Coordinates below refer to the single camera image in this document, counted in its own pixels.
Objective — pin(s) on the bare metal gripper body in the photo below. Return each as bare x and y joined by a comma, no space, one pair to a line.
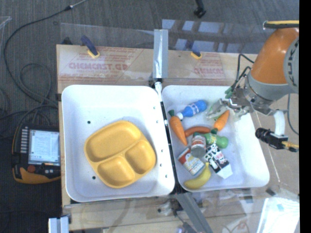
245,101

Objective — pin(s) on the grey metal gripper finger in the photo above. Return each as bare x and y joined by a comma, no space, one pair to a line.
239,108
223,103

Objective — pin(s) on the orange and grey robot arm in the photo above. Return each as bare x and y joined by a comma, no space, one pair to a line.
269,62

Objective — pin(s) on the small orange carrot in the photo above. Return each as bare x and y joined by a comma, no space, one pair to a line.
221,121

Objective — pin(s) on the blue plastic bottle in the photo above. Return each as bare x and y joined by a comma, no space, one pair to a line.
194,108

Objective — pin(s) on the green plastic bottle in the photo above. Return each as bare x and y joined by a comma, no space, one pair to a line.
217,139

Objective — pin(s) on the orange sausage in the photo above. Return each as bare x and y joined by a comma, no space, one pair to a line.
196,130

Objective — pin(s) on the white plastic tray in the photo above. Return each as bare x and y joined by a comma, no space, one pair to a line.
245,154
80,101

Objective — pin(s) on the red and white can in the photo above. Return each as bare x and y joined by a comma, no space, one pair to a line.
198,145

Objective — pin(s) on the large orange carrot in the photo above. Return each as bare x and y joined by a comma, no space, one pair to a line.
178,128

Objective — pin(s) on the cow print milk carton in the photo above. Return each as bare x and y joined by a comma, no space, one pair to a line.
218,160

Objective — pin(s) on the red and white carton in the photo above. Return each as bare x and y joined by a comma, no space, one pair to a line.
192,164

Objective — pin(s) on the yellow banana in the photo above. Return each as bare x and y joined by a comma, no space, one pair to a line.
199,179

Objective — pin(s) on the yellow divided plate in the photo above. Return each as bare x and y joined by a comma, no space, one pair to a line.
116,142

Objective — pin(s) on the brown cardboard board red print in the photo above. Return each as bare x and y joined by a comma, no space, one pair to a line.
109,67

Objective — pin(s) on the black cylinder on white bracket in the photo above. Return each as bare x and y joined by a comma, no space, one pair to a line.
272,136

